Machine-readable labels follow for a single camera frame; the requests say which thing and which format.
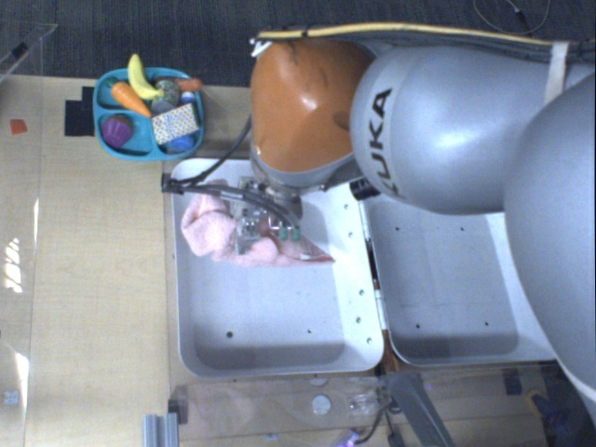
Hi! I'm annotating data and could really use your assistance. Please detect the black cylinder on white bracket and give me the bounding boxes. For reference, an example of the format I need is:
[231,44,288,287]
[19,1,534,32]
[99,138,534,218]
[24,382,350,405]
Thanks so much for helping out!
[320,165,382,202]

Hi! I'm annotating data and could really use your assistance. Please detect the blue bottle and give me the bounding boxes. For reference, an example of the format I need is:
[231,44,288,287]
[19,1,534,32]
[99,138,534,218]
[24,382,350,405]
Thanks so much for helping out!
[166,133,196,155]

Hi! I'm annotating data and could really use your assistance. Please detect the blue divided plate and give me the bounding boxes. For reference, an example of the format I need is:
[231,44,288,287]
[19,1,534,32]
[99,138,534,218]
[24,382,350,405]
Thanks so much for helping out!
[91,66,207,163]

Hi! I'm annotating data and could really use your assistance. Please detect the thin black and white rod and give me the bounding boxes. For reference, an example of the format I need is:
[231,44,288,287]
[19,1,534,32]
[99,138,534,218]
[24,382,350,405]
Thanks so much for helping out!
[364,198,388,373]

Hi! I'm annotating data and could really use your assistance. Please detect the white plastic tray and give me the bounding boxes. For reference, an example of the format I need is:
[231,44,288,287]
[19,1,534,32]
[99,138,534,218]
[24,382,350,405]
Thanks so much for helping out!
[169,157,386,381]
[361,188,560,368]

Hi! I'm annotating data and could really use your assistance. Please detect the orange carrot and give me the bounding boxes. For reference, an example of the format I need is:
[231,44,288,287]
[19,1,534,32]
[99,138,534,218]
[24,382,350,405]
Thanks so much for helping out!
[109,80,153,119]

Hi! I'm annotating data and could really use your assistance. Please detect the dark green can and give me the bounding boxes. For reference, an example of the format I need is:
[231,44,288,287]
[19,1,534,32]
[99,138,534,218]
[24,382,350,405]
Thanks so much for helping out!
[150,77,183,116]

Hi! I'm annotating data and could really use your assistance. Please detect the pink cloth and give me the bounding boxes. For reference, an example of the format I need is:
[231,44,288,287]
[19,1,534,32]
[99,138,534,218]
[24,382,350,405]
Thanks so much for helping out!
[180,192,336,269]

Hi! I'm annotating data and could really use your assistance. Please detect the purple grapes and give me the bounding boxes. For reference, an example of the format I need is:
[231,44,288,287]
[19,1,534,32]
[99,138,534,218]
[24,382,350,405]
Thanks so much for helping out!
[100,114,135,150]

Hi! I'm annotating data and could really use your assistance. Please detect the patterned white carton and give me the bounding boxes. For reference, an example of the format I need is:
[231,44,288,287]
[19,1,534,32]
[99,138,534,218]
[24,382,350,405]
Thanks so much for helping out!
[150,102,202,146]

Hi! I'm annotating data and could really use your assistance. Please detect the yellow banana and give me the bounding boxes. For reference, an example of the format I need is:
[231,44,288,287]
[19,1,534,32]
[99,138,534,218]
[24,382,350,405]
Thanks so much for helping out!
[126,53,165,102]

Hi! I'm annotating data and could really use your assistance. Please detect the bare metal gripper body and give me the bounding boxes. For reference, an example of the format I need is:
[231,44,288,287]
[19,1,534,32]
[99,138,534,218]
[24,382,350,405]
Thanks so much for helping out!
[232,177,305,256]

